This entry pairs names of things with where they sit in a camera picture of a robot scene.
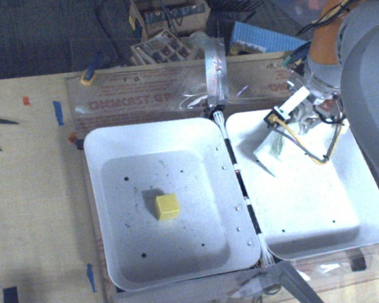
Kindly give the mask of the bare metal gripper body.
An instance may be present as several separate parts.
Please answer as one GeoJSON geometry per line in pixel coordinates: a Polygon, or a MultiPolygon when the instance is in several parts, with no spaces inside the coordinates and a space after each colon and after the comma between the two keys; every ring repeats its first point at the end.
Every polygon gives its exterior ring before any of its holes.
{"type": "Polygon", "coordinates": [[[340,92],[315,76],[303,77],[303,85],[309,90],[305,100],[305,111],[321,115],[323,123],[343,121],[344,107],[340,92]]]}

